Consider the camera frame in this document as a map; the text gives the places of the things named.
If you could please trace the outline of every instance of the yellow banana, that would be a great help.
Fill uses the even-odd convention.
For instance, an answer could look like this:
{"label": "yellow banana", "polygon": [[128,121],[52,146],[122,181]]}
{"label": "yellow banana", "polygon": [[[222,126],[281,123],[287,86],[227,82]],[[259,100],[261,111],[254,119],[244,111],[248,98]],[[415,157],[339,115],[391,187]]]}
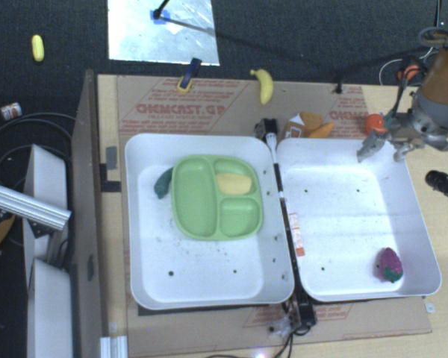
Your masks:
{"label": "yellow banana", "polygon": [[267,70],[264,69],[251,69],[251,75],[257,77],[257,79],[261,82],[261,103],[266,104],[270,101],[272,94],[274,93],[274,82],[272,80],[272,76]]}

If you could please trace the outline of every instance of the green plate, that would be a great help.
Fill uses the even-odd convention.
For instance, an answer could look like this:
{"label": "green plate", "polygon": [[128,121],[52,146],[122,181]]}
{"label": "green plate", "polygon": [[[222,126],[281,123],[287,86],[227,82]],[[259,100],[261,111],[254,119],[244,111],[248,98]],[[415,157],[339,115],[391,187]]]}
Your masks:
{"label": "green plate", "polygon": [[[252,186],[245,195],[225,195],[216,174],[247,175]],[[254,169],[234,157],[196,155],[178,161],[172,171],[172,210],[179,229],[202,240],[236,240],[262,225],[262,197]]]}

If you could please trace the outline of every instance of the small can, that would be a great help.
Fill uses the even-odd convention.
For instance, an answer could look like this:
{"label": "small can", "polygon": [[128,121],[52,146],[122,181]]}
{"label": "small can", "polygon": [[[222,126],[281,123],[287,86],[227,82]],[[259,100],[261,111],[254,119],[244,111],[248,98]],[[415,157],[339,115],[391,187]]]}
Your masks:
{"label": "small can", "polygon": [[0,114],[5,121],[10,121],[11,119],[22,116],[22,107],[18,102],[14,102],[0,107]]}

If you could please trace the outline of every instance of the purple toy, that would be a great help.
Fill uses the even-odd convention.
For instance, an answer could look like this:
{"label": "purple toy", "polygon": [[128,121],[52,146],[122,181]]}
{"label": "purple toy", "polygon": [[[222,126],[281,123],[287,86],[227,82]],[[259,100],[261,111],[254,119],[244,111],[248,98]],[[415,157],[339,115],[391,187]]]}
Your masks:
{"label": "purple toy", "polygon": [[380,256],[379,270],[380,275],[391,283],[402,278],[402,262],[392,248],[386,248]]}

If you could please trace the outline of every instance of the yellow food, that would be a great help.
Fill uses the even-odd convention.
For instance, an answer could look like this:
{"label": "yellow food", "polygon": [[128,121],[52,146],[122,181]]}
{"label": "yellow food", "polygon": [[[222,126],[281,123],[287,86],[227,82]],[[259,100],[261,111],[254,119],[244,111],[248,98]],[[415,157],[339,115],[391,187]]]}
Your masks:
{"label": "yellow food", "polygon": [[245,195],[252,187],[252,179],[247,175],[219,173],[216,174],[216,181],[224,195]]}
{"label": "yellow food", "polygon": [[274,93],[274,82],[272,76],[267,70],[264,69],[252,69],[251,75],[257,77],[257,79],[261,82],[261,103],[266,104],[270,101],[272,94]]}
{"label": "yellow food", "polygon": [[327,138],[332,132],[334,125],[334,122],[325,123],[324,125],[310,132],[308,138]]}
{"label": "yellow food", "polygon": [[320,114],[302,111],[299,116],[304,123],[304,134],[306,136],[309,135],[313,130],[322,126],[323,118]]}
{"label": "yellow food", "polygon": [[33,59],[38,63],[42,62],[43,58],[45,58],[45,47],[43,46],[43,40],[38,34],[35,34],[31,38],[31,53],[33,54]]}

